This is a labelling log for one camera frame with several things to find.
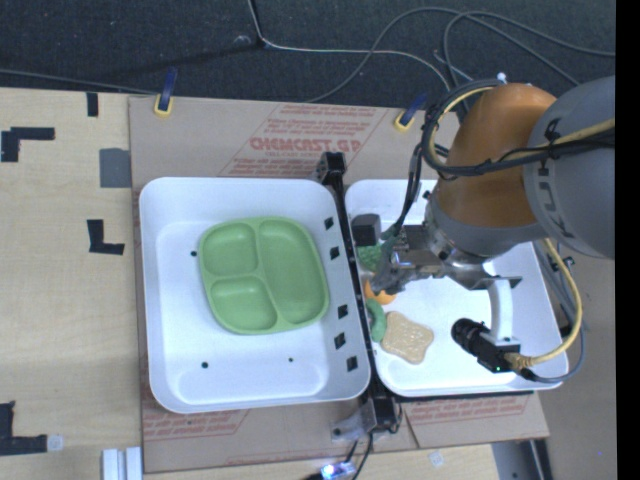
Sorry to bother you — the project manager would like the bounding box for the thin black rod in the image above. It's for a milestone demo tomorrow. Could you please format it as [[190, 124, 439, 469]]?
[[331, 181, 383, 400]]

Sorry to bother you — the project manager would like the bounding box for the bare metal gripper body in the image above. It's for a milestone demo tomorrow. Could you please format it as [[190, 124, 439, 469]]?
[[393, 223, 501, 290]]

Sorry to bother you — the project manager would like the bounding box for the green divided plate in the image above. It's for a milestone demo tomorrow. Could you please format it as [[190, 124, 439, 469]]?
[[197, 215, 332, 336]]

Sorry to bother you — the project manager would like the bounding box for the green pea pod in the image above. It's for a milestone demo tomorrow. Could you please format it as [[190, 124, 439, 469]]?
[[365, 298, 390, 344]]

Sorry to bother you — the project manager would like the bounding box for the dark grey cube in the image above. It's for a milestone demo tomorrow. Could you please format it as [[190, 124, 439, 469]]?
[[350, 213, 383, 246]]

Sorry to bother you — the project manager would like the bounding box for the tan bread slice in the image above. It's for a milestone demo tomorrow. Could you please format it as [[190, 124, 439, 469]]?
[[379, 310, 436, 366]]

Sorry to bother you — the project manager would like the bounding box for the brown cardboard board red print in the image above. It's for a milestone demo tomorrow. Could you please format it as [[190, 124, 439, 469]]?
[[127, 94, 551, 474]]

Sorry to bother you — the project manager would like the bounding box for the green broccoli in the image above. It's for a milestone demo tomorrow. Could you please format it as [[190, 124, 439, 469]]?
[[355, 241, 386, 273]]

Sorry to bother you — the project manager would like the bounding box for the black block with thin wires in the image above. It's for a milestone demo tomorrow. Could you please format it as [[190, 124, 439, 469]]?
[[370, 393, 402, 433], [314, 150, 349, 187]]

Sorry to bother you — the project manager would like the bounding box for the black cylinder on white bracket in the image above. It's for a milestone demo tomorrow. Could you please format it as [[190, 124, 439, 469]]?
[[450, 275, 524, 375]]

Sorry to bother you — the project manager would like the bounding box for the white plastic tray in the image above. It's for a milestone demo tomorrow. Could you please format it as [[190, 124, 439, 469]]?
[[344, 178, 571, 399], [138, 175, 373, 415]]

